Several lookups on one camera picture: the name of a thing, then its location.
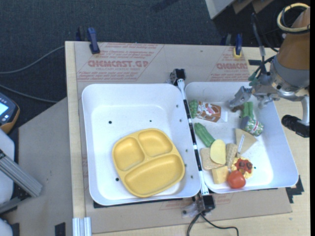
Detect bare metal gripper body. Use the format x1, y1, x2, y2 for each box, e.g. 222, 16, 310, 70
251, 74, 310, 102

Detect green bean bundle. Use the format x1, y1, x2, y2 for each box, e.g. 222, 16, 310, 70
242, 101, 255, 119

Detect orange and white carton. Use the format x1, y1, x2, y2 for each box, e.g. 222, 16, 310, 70
196, 100, 222, 123

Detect tan triangular cheese wedge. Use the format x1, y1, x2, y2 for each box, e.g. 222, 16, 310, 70
234, 128, 258, 155

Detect green grapes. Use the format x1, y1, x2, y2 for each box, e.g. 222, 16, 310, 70
189, 99, 199, 119

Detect green asparagus bunch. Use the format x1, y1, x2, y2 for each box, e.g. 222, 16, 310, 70
193, 122, 216, 148

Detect white plastic tray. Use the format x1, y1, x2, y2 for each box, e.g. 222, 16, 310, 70
184, 81, 299, 194
81, 83, 202, 207

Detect tan waffle cone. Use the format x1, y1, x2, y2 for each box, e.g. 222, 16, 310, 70
225, 143, 239, 168

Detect yellow potato chip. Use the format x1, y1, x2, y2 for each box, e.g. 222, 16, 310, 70
209, 139, 227, 165

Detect thin black and white rod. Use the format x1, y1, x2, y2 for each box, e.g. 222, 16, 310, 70
177, 78, 210, 196

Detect yellow pizza slice red toppings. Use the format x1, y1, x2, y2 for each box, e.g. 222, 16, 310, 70
231, 156, 254, 179

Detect tan square cracker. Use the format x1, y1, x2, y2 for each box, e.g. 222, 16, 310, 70
199, 147, 225, 171

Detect yellow cheese block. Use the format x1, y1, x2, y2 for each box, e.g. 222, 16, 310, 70
211, 165, 230, 185

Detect red tomato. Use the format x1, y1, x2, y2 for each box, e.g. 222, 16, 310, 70
227, 170, 247, 189

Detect brown cardboard board red print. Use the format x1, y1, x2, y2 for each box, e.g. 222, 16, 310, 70
73, 41, 300, 234

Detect yellow divided plate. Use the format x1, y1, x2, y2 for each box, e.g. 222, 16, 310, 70
111, 128, 186, 198

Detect black cylinder on white bracket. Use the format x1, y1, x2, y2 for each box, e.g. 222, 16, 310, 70
281, 96, 311, 139

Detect black block with thin wires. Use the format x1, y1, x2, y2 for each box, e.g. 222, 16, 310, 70
169, 68, 186, 86
196, 194, 217, 215

